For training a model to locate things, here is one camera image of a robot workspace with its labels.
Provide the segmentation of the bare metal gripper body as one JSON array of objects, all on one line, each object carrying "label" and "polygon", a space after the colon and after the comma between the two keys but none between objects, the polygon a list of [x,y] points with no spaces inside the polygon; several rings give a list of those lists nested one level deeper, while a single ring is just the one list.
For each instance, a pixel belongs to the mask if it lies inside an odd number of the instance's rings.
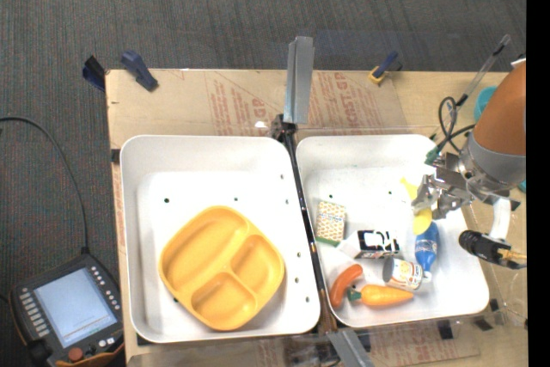
[{"label": "bare metal gripper body", "polygon": [[510,187],[496,180],[469,157],[444,153],[434,162],[435,178],[440,193],[449,193],[462,199],[462,205],[475,200],[494,205],[500,199],[510,199]]}]

